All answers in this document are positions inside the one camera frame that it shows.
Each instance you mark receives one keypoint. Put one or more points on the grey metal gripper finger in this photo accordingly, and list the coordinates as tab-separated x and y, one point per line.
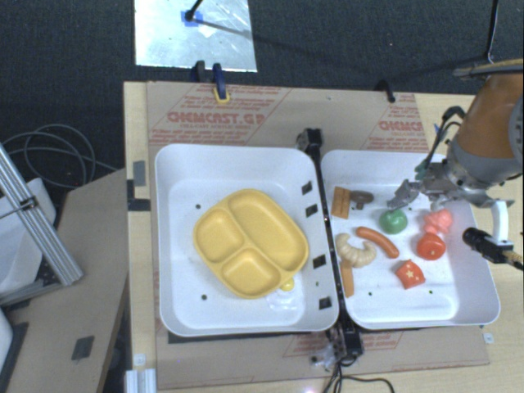
403	197
436	204

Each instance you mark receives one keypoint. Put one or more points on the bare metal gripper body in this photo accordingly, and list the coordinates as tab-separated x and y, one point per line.
450	186

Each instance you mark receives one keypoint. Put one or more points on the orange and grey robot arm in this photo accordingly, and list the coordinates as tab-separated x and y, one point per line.
487	125

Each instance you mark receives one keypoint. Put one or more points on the pink shrimp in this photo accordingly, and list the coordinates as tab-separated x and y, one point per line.
439	221

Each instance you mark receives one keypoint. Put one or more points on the green apple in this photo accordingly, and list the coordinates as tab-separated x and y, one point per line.
393	222

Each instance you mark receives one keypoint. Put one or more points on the brown mushroom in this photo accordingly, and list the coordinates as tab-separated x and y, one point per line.
362	197

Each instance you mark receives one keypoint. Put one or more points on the red tomato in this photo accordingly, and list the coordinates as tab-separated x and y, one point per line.
430	246

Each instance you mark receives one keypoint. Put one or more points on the red sausage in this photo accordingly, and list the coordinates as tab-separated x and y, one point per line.
378	241

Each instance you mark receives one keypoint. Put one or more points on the orange wafer biscuit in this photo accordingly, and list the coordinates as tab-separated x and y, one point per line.
340	202

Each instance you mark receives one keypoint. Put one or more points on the cream croissant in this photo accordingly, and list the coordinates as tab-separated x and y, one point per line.
359	254

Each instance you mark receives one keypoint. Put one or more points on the red wedge with yellow star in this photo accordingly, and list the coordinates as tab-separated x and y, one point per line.
410	274

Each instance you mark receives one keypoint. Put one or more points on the thin black rod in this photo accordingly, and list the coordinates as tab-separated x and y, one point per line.
327	223

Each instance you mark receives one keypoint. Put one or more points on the orange carrot stick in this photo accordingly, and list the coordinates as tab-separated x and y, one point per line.
348	278

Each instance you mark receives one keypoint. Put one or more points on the white plastic tray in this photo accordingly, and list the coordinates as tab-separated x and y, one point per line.
409	305
184	301

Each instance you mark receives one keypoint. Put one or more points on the yellow divided plate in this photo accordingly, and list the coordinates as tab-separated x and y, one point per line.
262	223

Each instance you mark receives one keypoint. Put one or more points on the white fried egg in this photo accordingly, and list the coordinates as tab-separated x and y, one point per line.
286	297

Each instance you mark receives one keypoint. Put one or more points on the brown cardboard board, red print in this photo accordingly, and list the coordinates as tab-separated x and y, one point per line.
262	117

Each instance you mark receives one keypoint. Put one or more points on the black cylinder on white bracket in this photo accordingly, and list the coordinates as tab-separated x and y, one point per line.
485	240

